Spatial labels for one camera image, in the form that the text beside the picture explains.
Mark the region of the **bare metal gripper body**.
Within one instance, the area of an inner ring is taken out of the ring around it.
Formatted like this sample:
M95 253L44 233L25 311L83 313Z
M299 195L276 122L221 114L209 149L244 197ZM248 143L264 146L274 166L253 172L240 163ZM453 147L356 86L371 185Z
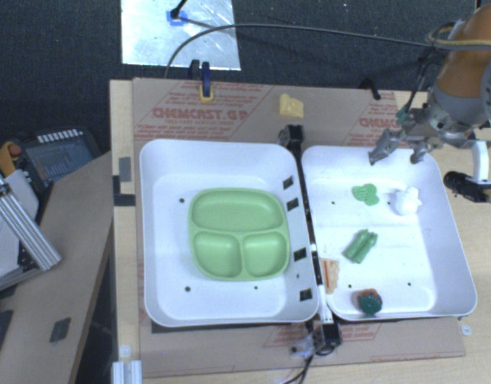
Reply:
M440 107L403 107L397 112L402 137L413 148L469 148L476 141L473 128L448 115Z

